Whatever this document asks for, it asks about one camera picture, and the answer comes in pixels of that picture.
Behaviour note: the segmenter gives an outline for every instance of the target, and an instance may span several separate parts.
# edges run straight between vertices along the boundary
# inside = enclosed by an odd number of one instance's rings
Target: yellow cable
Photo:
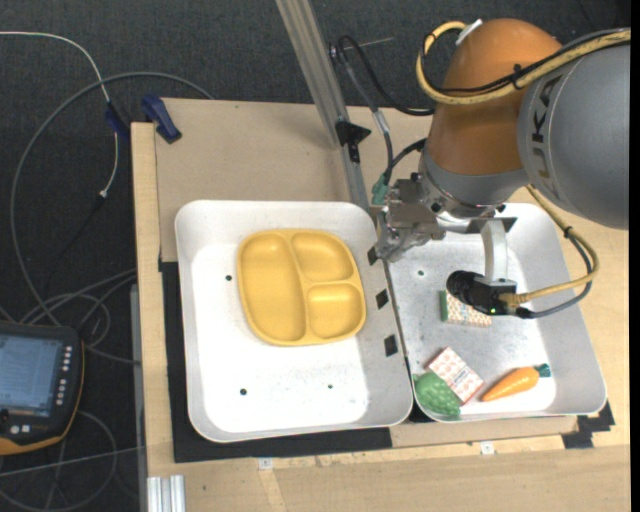
[[[529,193],[533,196],[533,198],[536,200],[536,202],[542,207],[542,209],[544,209],[549,214],[549,216],[556,223],[556,225],[563,232],[566,233],[567,229],[569,229],[569,226],[567,226],[567,224],[565,224],[562,221],[562,219],[560,219],[560,217],[549,207],[549,205],[542,199],[542,196],[540,196],[540,194],[531,185],[528,185],[526,188],[529,191]],[[593,249],[593,247],[591,247],[591,245],[581,235],[576,233],[576,231],[573,228],[571,228],[571,236],[573,236],[573,238],[575,238],[578,241],[578,243],[582,247],[584,247],[584,249],[589,253],[589,256],[591,257],[591,260],[592,260],[591,272],[587,273],[586,275],[584,275],[579,279],[568,281],[563,284],[548,286],[546,288],[541,288],[540,290],[536,290],[528,293],[502,293],[498,296],[498,298],[501,301],[506,302],[507,305],[515,307],[515,306],[518,306],[519,304],[529,302],[535,298],[542,297],[543,295],[558,293],[564,290],[575,288],[577,286],[585,285],[588,282],[592,281],[600,268],[600,260],[598,259],[598,254]]]
[[[461,21],[450,21],[440,25],[431,34],[429,34],[429,36],[425,38],[422,55],[427,55],[433,43],[442,34],[452,30],[460,31],[465,27],[466,24]],[[418,59],[416,61],[416,75],[418,77],[418,83],[420,84],[422,90],[438,103],[446,103],[448,105],[474,105],[496,98],[501,98],[515,91],[523,89],[541,76],[544,76],[547,73],[558,69],[560,66],[563,66],[564,64],[571,62],[572,60],[575,60],[596,50],[600,50],[602,48],[606,48],[608,46],[626,41],[631,41],[631,29],[624,29],[618,32],[604,34],[589,41],[585,41],[584,43],[576,46],[575,48],[572,48],[571,50],[560,53],[559,55],[557,55],[553,59],[550,59],[548,62],[545,62],[536,69],[522,75],[514,82],[508,82],[498,89],[485,93],[455,96],[437,91],[424,76],[422,68],[422,55],[418,55]]]

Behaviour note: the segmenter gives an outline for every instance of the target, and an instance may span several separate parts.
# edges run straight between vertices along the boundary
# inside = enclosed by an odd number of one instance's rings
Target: black cable
[[[51,268],[49,269],[49,275],[47,279],[44,281],[44,285],[42,286],[42,295],[44,297],[47,297],[49,295],[49,286],[51,285],[51,279],[53,279],[53,276],[55,275],[60,263],[62,263],[64,256],[71,249],[71,247],[73,247],[73,245],[76,243],[78,238],[80,238],[80,235],[82,235],[82,233],[84,232],[86,227],[89,225],[91,220],[95,217],[98,211],[100,211],[100,208],[105,203],[105,201],[106,201],[106,198],[101,196],[100,194],[96,196],[94,203],[91,207],[91,211],[89,212],[89,215],[87,215],[84,221],[82,221],[82,224],[80,224],[78,229],[76,229],[76,232],[73,235],[73,237],[71,237],[71,239],[67,242],[64,248],[58,254],[54,264],[51,265]]]
[[[380,107],[375,102],[375,100],[373,100],[373,98],[371,98],[369,96],[369,94],[367,94],[366,89],[362,86],[362,84],[360,83],[360,80],[358,80],[358,77],[357,77],[355,71],[353,70],[353,67],[349,63],[349,61],[344,59],[342,61],[342,64],[344,65],[344,67],[345,67],[345,69],[347,71],[347,75],[351,79],[351,82],[353,83],[355,88],[360,93],[360,96],[362,96],[362,99],[365,101],[365,103],[369,107],[369,110],[371,110],[371,113],[373,114],[376,123],[378,123],[378,126],[379,126],[380,130],[382,131],[382,135],[384,137],[384,143],[385,143],[385,146],[387,148],[387,167],[386,167],[386,169],[384,171],[384,175],[387,176],[387,174],[388,174],[390,176],[391,175],[391,168],[392,168],[392,164],[393,164],[393,144],[391,143],[391,136],[389,135],[388,128],[386,126],[383,126],[382,124],[380,124],[382,122],[382,120],[378,117],[378,116],[382,115],[382,113],[380,112]]]
[[[380,96],[382,96],[394,109],[398,110],[399,112],[402,112],[403,114],[408,114],[411,116],[433,115],[434,110],[432,108],[424,109],[424,110],[412,109],[412,108],[408,108],[401,105],[395,99],[393,99],[380,84],[380,81],[378,80],[378,77],[376,76],[376,73],[373,70],[373,66],[371,65],[371,62],[369,62],[369,59],[365,54],[365,52],[362,50],[360,45],[351,36],[344,35],[338,39],[336,52],[340,62],[342,63],[347,62],[347,56],[346,56],[345,47],[344,47],[345,41],[348,42],[351,45],[351,47],[357,52],[358,57],[360,57],[360,61],[364,65],[367,71],[367,74],[369,75],[369,79],[371,80],[371,83],[376,88]]]
[[[565,237],[574,245],[578,253],[580,253],[580,256],[585,262],[585,266],[587,267],[587,274],[590,273],[592,269],[591,261],[589,260],[589,256],[587,255],[586,251],[583,249],[582,245],[580,245],[580,243],[575,239],[575,237],[571,234],[570,231],[568,231],[565,234]],[[516,316],[524,319],[536,319],[536,318],[542,318],[544,316],[552,315],[554,313],[562,311],[563,309],[567,309],[568,307],[573,306],[574,304],[584,299],[589,293],[589,291],[591,290],[591,285],[592,285],[592,282],[589,281],[579,295],[576,295],[572,299],[569,299],[566,302],[563,302],[562,304],[558,304],[557,306],[551,307],[549,309],[545,309],[544,311],[531,311],[528,308],[519,307],[516,309]]]
[[[425,80],[427,80],[430,84],[431,87],[433,87],[433,89],[435,91],[438,91],[440,93],[489,93],[489,92],[493,92],[496,89],[500,89],[501,87],[504,87],[505,85],[509,84],[509,83],[515,83],[517,80],[519,80],[520,78],[522,78],[523,76],[527,75],[528,73],[534,71],[535,69],[539,68],[540,66],[546,64],[547,62],[549,62],[552,59],[555,59],[556,57],[559,57],[560,55],[567,53],[570,50],[573,50],[574,48],[580,46],[581,44],[587,42],[587,41],[592,41],[594,39],[597,39],[598,37],[601,37],[603,35],[609,35],[609,34],[615,34],[616,32],[620,32],[622,29],[613,29],[613,30],[602,30],[600,32],[596,32],[593,34],[588,34],[584,37],[581,37],[579,39],[576,39],[575,41],[572,41],[571,43],[564,45],[562,48],[560,48],[557,52],[544,57],[536,62],[533,62],[531,64],[529,64],[528,66],[525,67],[517,67],[517,69],[514,70],[513,73],[509,74],[509,75],[505,75],[502,76],[500,78],[497,78],[496,80],[486,83],[484,85],[480,85],[477,87],[439,87],[436,86],[434,84],[431,83],[431,81],[427,78],[427,73],[426,73],[426,55],[424,53],[424,43],[422,45],[422,49],[420,51],[420,59],[422,60],[422,75],[424,76]],[[431,36],[432,34],[427,34],[425,36],[425,39],[429,36]],[[619,46],[619,45],[625,45],[625,44],[629,44],[628,41],[624,41],[619,43],[618,45],[610,45],[607,46],[607,48],[613,47],[613,46]]]
[[[420,139],[414,142],[413,144],[408,145],[391,160],[391,164],[385,170],[384,181],[383,181],[385,185],[389,185],[389,182],[391,181],[391,173],[393,172],[393,168],[396,165],[398,165],[400,161],[411,152],[422,151],[426,142],[427,142],[427,139],[425,138],[425,139]]]
[[[388,132],[384,133],[384,142],[387,147],[387,168],[384,170],[383,183],[385,185],[389,185],[389,181],[391,180],[391,172],[393,171],[393,147],[391,146],[391,136]]]
[[[31,149],[33,148],[33,145],[40,138],[42,133],[49,127],[49,125],[67,107],[69,107],[69,105],[74,103],[79,98],[85,96],[89,92],[92,92],[95,89],[97,89],[99,87],[102,87],[105,84],[112,83],[112,82],[115,82],[115,81],[118,81],[118,80],[125,80],[125,79],[131,79],[131,78],[139,78],[139,77],[163,78],[163,79],[173,80],[173,81],[182,83],[184,85],[187,85],[187,86],[193,88],[194,90],[198,91],[200,94],[202,94],[206,98],[213,99],[213,97],[207,91],[205,91],[201,87],[197,86],[196,84],[194,84],[192,82],[189,82],[188,80],[185,80],[183,78],[180,78],[180,77],[177,77],[177,76],[174,76],[174,75],[170,75],[170,74],[167,74],[167,73],[159,73],[159,72],[152,72],[152,71],[139,71],[139,72],[122,73],[122,74],[119,74],[119,75],[114,75],[114,76],[105,78],[103,80],[98,80],[97,82],[94,82],[91,85],[88,85],[84,89],[81,89],[76,94],[74,94],[73,96],[71,96],[70,98],[65,100],[53,112],[53,114],[51,114],[45,120],[45,122],[40,126],[40,128],[38,128],[38,130],[36,131],[35,135],[31,138],[31,140],[27,144],[27,147],[24,150],[24,152],[22,154],[22,157],[20,158],[20,162],[18,163],[18,167],[16,169],[16,173],[15,173],[15,176],[13,178],[13,183],[12,183],[12,186],[11,186],[11,193],[10,193],[10,198],[9,198],[9,223],[10,223],[10,227],[11,227],[11,239],[12,239],[13,247],[14,247],[14,250],[15,250],[15,253],[16,253],[16,258],[17,258],[18,264],[20,266],[20,271],[22,272],[22,275],[23,275],[23,277],[24,277],[24,279],[25,279],[25,281],[27,283],[27,286],[29,287],[29,290],[31,291],[31,294],[36,299],[37,303],[40,305],[42,310],[46,313],[47,317],[49,318],[49,320],[54,325],[59,326],[60,322],[49,311],[49,309],[47,308],[47,305],[45,304],[45,302],[43,301],[42,297],[40,296],[40,293],[38,292],[38,290],[36,289],[35,285],[33,284],[31,276],[29,275],[29,272],[28,272],[27,267],[25,265],[24,259],[22,257],[22,252],[20,250],[20,245],[18,243],[18,234],[17,234],[17,228],[16,228],[16,219],[15,219],[15,202],[16,202],[18,182],[19,182],[19,179],[20,179],[20,175],[22,173],[22,169],[24,167],[24,164],[26,162],[27,157],[29,156],[29,153],[31,152]]]

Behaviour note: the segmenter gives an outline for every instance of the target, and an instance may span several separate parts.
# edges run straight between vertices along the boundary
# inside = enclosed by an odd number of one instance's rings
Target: small box
[[[489,327],[491,317],[459,301],[448,291],[440,292],[440,318],[443,322],[456,325]]]
[[[443,379],[463,404],[484,384],[480,376],[451,347],[440,352],[427,369]]]

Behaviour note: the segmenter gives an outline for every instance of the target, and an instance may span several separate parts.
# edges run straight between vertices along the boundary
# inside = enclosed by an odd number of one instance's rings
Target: yellow divided plate
[[[254,333],[277,345],[339,341],[366,318],[358,267],[325,231],[277,229],[245,238],[237,257],[240,297]]]

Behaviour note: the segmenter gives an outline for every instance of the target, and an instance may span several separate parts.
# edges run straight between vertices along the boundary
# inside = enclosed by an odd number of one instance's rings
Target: gray floor
[[[412,107],[430,106],[416,84],[413,64],[423,36],[445,21],[517,18],[546,30],[561,43],[630,25],[630,0],[315,0],[313,5],[326,41],[348,34],[366,44],[380,82],[398,102]],[[104,77],[130,71],[163,72],[190,80],[219,99],[311,103],[273,1],[0,0],[1,31],[48,32],[69,38],[91,54]],[[431,76],[442,76],[450,53],[450,45],[443,43],[432,59]],[[362,105],[345,77],[339,78],[347,104]],[[0,307],[14,319],[36,305],[11,239],[9,207],[14,185],[19,247],[34,285],[40,293],[47,292],[45,298],[135,267],[126,146],[111,195],[69,245],[113,166],[112,135],[99,91],[74,102],[55,119],[33,145],[19,180],[14,181],[36,130],[62,102],[94,81],[86,57],[68,44],[0,35]],[[119,81],[109,86],[109,93],[132,120],[144,119],[140,100],[146,93],[199,97],[171,80],[151,78]],[[126,284],[107,301],[111,327],[100,346],[122,358],[131,357]],[[76,325],[88,307],[86,301],[78,300],[59,315],[63,322]],[[93,329],[100,332],[103,325],[92,319],[83,333],[95,337]],[[74,463],[69,466],[74,469],[57,475],[6,476],[9,471],[55,463],[60,447],[5,457],[0,491],[13,497],[14,503],[0,495],[0,510],[24,510],[25,505],[45,508],[50,494],[50,507],[76,507],[101,491],[103,484],[106,487],[97,499],[75,509],[136,510],[132,382],[129,365],[88,356],[81,408],[98,417],[113,434],[117,449],[124,450],[115,476],[110,473],[109,436],[95,422],[81,418],[69,435],[64,459],[96,457],[91,469]]]

